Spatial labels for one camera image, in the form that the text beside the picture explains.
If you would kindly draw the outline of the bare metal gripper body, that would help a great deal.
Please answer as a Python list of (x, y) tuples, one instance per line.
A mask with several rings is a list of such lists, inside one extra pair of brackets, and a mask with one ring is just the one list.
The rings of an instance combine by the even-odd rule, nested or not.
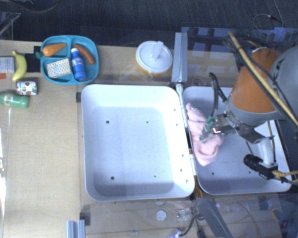
[(238, 121), (230, 114), (219, 114), (215, 118), (213, 134), (227, 135), (238, 131)]

